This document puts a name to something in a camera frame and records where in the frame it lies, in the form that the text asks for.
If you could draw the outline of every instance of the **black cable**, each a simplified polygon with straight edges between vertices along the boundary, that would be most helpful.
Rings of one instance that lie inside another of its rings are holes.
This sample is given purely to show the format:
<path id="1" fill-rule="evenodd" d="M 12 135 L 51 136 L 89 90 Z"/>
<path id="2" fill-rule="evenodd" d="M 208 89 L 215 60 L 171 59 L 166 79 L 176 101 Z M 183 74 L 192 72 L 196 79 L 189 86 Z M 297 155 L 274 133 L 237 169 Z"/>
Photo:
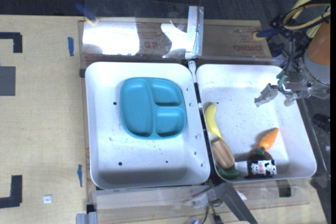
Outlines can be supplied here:
<path id="1" fill-rule="evenodd" d="M 214 206 L 212 204 L 210 206 L 211 206 L 212 212 L 214 213 L 215 224 L 223 224 L 221 217 L 216 214 Z"/>
<path id="2" fill-rule="evenodd" d="M 218 205 L 215 205 L 215 203 L 212 203 L 212 207 L 219 207 L 223 204 L 223 201 L 221 201 Z"/>
<path id="3" fill-rule="evenodd" d="M 267 37 L 266 42 L 269 43 L 273 36 Z"/>
<path id="4" fill-rule="evenodd" d="M 210 206 L 207 206 L 206 209 L 205 209 L 204 219 L 203 219 L 203 221 L 202 221 L 200 224 L 204 224 L 204 223 L 205 223 L 206 218 L 207 218 L 208 215 L 209 215 L 209 209 L 210 209 Z"/>
<path id="5" fill-rule="evenodd" d="M 279 65 L 279 67 L 280 67 L 281 69 L 284 69 L 284 66 L 287 64 L 287 62 L 288 62 L 288 60 L 283 61 L 283 62 Z"/>
<path id="6" fill-rule="evenodd" d="M 287 71 L 288 71 L 288 69 L 291 66 L 291 63 L 293 61 L 294 47 L 295 47 L 295 39 L 291 39 L 289 41 L 289 59 L 287 60 L 287 63 L 285 65 L 285 67 L 283 68 L 285 73 L 287 73 Z"/>
<path id="7" fill-rule="evenodd" d="M 315 114 L 312 118 L 313 124 L 315 124 L 317 127 L 322 128 L 327 133 L 330 134 L 330 117 L 323 114 Z"/>

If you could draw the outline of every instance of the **blue tape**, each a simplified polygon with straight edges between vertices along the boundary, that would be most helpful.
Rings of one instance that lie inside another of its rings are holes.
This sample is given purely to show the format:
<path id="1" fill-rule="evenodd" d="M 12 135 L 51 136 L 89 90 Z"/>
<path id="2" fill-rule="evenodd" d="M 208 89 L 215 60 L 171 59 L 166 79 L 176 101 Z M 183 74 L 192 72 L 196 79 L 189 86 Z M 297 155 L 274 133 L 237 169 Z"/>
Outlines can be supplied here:
<path id="1" fill-rule="evenodd" d="M 91 11 L 89 11 L 88 9 L 85 8 L 85 6 L 83 4 L 80 3 L 76 3 L 75 4 L 75 8 L 77 10 L 79 10 L 80 12 L 82 12 L 84 14 L 85 17 L 87 17 L 90 21 L 95 22 L 96 18 L 95 16 L 92 14 Z"/>
<path id="2" fill-rule="evenodd" d="M 80 184 L 80 187 L 83 186 L 83 181 L 82 181 L 82 166 L 80 164 L 78 164 L 78 169 L 77 169 L 77 175 L 78 175 L 78 178 L 79 178 L 79 184 Z"/>
<path id="3" fill-rule="evenodd" d="M 73 43 L 74 43 L 74 39 L 72 37 L 68 37 L 68 48 L 69 48 L 70 56 L 74 56 L 73 51 L 74 51 L 75 47 L 74 47 Z"/>
<path id="4" fill-rule="evenodd" d="M 273 37 L 273 36 L 276 36 L 277 34 L 279 34 L 279 32 L 276 31 L 275 29 L 267 29 L 267 30 L 257 33 L 256 36 L 257 37 Z"/>

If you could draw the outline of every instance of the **orange object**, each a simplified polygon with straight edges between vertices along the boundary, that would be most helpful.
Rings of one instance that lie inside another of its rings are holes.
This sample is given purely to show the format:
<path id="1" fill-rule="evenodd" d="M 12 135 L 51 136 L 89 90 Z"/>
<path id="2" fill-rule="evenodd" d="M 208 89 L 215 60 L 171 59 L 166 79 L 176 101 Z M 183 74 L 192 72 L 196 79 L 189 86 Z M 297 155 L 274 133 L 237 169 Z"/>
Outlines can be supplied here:
<path id="1" fill-rule="evenodd" d="M 330 66 L 330 28 L 331 20 L 322 23 L 307 49 L 309 59 L 319 65 Z"/>
<path id="2" fill-rule="evenodd" d="M 269 150 L 279 133 L 279 128 L 274 129 L 273 131 L 266 134 L 260 141 L 259 147 L 263 147 L 265 150 Z"/>

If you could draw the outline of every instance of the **black tape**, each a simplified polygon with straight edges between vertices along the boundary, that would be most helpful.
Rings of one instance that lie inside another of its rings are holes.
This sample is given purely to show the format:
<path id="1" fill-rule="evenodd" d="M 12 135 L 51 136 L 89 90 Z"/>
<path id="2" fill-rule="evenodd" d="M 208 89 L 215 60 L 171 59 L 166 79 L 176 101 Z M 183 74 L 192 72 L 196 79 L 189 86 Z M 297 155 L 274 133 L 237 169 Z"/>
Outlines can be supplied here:
<path id="1" fill-rule="evenodd" d="M 22 35 L 20 32 L 0 32 L 0 39 L 12 39 L 13 53 L 22 53 Z"/>
<path id="2" fill-rule="evenodd" d="M 85 71 L 86 69 L 83 69 L 83 68 L 79 69 L 79 77 L 85 78 Z"/>
<path id="3" fill-rule="evenodd" d="M 276 180 L 276 183 L 279 189 L 279 197 L 291 197 L 292 196 L 291 188 L 290 188 L 288 180 L 286 179 Z"/>
<path id="4" fill-rule="evenodd" d="M 0 66 L 0 96 L 15 96 L 15 67 Z"/>
<path id="5" fill-rule="evenodd" d="M 22 202 L 22 175 L 12 176 L 10 196 L 0 198 L 0 208 L 18 207 Z"/>

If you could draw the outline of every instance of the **gray square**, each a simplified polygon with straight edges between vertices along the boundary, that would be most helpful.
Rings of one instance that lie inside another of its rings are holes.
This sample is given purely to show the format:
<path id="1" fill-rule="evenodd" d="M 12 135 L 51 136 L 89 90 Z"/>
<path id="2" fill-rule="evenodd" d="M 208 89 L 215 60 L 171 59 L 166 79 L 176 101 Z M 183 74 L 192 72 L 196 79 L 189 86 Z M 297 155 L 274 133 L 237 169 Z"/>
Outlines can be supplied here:
<path id="1" fill-rule="evenodd" d="M 15 96 L 15 67 L 0 67 L 0 96 Z"/>

